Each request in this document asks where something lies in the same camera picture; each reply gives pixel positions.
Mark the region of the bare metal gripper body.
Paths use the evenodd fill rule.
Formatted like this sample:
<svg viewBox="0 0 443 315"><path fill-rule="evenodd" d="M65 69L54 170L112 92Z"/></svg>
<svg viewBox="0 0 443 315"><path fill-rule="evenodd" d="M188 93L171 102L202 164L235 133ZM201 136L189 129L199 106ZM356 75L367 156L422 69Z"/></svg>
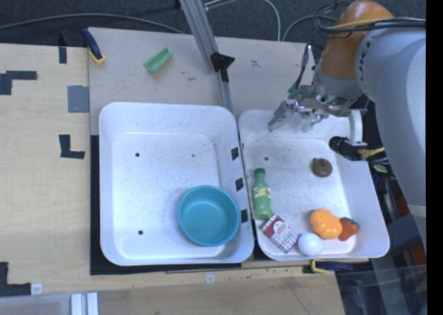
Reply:
<svg viewBox="0 0 443 315"><path fill-rule="evenodd" d="M285 115L289 112L302 116L311 116L319 120L328 116L346 117L350 115L352 106L363 95L361 89L350 92L337 92L324 85L302 84L288 90L289 99L285 102Z"/></svg>

